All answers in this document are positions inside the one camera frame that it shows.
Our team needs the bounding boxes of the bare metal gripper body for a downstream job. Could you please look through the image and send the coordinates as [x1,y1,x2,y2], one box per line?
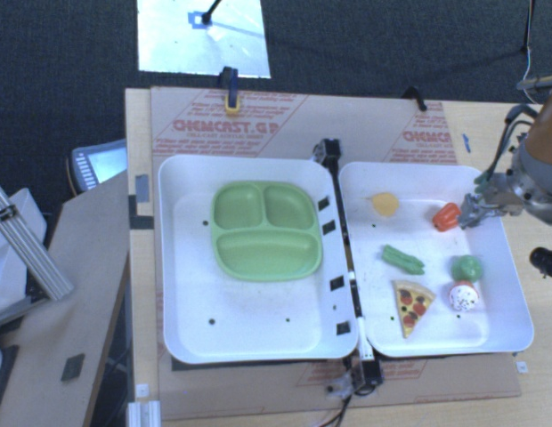
[475,173,552,227]

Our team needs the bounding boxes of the red toy bell pepper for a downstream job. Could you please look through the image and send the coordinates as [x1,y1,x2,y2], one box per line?
[432,202,462,233]

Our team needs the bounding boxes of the green toy bell pepper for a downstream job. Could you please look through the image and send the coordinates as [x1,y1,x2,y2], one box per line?
[451,254,484,283]

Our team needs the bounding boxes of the green toy beans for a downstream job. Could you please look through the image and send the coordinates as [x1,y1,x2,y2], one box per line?
[381,244,426,277]

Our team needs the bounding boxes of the yellow round toy fruit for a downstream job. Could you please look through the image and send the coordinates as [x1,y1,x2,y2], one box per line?
[370,192,401,218]

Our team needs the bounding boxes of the white and red toy cupcake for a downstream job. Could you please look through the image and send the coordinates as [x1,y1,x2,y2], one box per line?
[448,280,481,313]

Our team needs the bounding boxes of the toy pizza slice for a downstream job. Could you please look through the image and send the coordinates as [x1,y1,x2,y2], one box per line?
[391,279,437,340]

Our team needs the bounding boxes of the white plastic tray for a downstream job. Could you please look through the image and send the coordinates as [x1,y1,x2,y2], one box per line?
[337,161,535,359]
[158,153,361,365]

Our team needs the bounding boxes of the thin black and white rod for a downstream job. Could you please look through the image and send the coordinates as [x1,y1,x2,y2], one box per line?
[327,157,375,362]

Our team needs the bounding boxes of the brown cardboard board red print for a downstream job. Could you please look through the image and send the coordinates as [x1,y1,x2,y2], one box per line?
[150,85,523,422]

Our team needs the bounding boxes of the green divided plate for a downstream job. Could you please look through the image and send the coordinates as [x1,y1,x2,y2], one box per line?
[210,180,324,283]

